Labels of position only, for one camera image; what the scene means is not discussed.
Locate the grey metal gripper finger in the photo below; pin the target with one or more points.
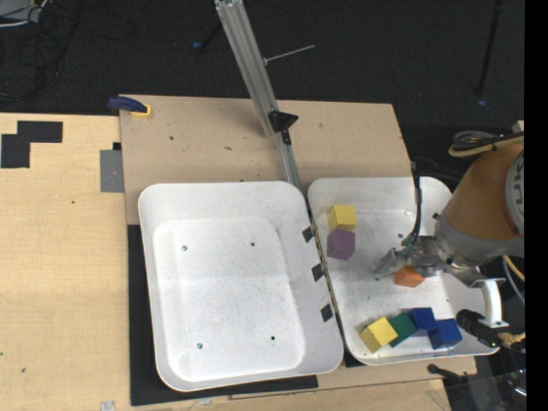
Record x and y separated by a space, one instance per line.
428 271
389 263

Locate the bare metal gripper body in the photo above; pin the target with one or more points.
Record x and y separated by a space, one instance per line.
430 253

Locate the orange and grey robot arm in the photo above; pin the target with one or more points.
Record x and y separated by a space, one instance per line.
479 204

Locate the orange cube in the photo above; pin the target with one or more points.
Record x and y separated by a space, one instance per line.
409 277

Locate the white plastic tray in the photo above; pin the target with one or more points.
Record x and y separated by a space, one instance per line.
227 289
377 289

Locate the blue cube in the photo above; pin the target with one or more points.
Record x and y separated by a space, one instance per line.
424 318
445 334

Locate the purple cube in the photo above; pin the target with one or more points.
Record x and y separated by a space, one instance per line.
341 245

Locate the green cube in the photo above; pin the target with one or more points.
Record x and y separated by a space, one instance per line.
403 327

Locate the yellow cube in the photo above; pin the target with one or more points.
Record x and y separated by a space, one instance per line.
377 334
341 217

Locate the pale wood board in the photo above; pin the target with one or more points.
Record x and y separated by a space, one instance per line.
205 148

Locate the black cylinder on white bracket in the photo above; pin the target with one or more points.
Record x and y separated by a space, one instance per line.
491 298

